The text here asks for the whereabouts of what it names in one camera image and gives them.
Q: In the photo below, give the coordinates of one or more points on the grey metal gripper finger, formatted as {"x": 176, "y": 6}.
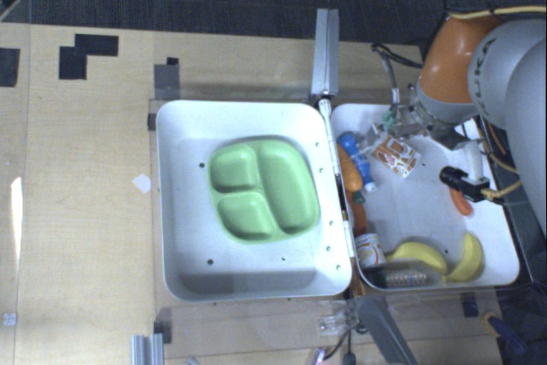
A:
{"x": 399, "y": 132}
{"x": 378, "y": 131}

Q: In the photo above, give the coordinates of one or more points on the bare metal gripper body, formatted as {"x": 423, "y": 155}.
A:
{"x": 412, "y": 119}

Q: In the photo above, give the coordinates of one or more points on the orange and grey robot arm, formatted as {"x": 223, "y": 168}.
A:
{"x": 504, "y": 68}

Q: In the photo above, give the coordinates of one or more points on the orange and white carton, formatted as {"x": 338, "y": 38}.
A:
{"x": 395, "y": 156}

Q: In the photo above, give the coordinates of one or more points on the blue and white bottle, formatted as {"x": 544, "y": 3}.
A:
{"x": 357, "y": 154}

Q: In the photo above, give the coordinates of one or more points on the orange carrot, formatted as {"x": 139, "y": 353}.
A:
{"x": 351, "y": 175}

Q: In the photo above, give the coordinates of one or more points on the white plastic tray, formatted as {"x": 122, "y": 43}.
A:
{"x": 419, "y": 209}
{"x": 192, "y": 226}

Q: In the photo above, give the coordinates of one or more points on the dark orange sausage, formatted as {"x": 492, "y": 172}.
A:
{"x": 361, "y": 220}

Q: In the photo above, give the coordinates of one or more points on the red sausage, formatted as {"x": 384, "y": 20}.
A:
{"x": 462, "y": 205}

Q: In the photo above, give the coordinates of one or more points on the green divided plate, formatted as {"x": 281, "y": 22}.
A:
{"x": 273, "y": 184}

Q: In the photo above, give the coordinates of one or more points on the white and orange can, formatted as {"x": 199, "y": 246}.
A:
{"x": 370, "y": 251}

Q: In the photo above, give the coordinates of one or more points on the yellow banana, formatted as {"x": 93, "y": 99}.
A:
{"x": 421, "y": 254}
{"x": 470, "y": 260}

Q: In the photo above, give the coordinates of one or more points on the clear plastic bottle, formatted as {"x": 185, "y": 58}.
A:
{"x": 406, "y": 278}

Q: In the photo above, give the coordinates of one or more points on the black cylinder on white bracket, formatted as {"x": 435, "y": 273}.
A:
{"x": 463, "y": 181}

